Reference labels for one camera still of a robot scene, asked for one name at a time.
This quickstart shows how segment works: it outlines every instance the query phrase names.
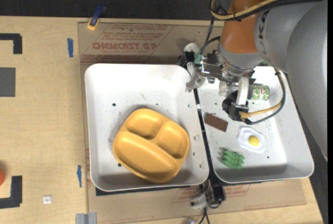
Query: wooden table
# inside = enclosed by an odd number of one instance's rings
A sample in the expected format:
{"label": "wooden table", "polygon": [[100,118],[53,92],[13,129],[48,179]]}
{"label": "wooden table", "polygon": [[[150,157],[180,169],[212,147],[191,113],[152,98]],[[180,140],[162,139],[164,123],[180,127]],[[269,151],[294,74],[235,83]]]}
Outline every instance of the wooden table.
{"label": "wooden table", "polygon": [[[16,96],[0,97],[0,166],[23,177],[20,207],[0,209],[0,223],[75,223],[87,213],[78,22],[85,18],[0,17],[0,33],[20,33],[23,54],[0,41],[0,67],[16,68]],[[208,21],[104,19],[103,22],[206,25]],[[67,38],[74,42],[69,58]],[[82,188],[76,171],[82,167]],[[211,223],[322,223],[309,179],[306,205],[210,215]],[[44,204],[43,196],[52,195]],[[184,223],[185,218],[154,221]]]}

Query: orange plate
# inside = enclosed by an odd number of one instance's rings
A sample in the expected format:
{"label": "orange plate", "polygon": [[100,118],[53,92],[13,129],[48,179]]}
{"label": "orange plate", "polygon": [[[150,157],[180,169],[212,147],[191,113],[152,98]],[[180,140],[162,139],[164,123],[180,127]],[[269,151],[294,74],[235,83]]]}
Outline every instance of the orange plate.
{"label": "orange plate", "polygon": [[130,114],[112,145],[117,161],[133,174],[156,184],[178,174],[189,149],[187,132],[151,109]]}

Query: white square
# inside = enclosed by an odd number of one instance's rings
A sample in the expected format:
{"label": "white square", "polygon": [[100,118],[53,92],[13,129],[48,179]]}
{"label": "white square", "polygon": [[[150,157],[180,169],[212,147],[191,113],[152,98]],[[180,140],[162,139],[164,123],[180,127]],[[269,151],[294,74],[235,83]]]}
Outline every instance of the white square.
{"label": "white square", "polygon": [[52,195],[44,195],[43,196],[43,202],[44,202],[44,204],[52,203]]}

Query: black tape corner marker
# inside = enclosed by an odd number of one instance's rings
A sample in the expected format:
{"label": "black tape corner marker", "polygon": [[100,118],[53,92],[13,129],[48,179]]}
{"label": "black tape corner marker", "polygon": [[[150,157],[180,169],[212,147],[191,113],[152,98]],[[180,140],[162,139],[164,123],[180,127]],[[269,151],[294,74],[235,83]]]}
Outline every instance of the black tape corner marker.
{"label": "black tape corner marker", "polygon": [[22,203],[22,176],[12,176],[10,197],[0,198],[0,209],[20,207]]}
{"label": "black tape corner marker", "polygon": [[22,36],[20,33],[0,33],[0,41],[12,41],[12,53],[22,54]]}

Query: gray square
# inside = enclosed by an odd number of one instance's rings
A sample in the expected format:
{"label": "gray square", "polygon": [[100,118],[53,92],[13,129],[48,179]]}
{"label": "gray square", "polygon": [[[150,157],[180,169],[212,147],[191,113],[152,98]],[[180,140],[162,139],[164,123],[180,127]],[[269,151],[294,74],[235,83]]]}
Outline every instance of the gray square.
{"label": "gray square", "polygon": [[0,97],[15,97],[16,68],[0,68]]}

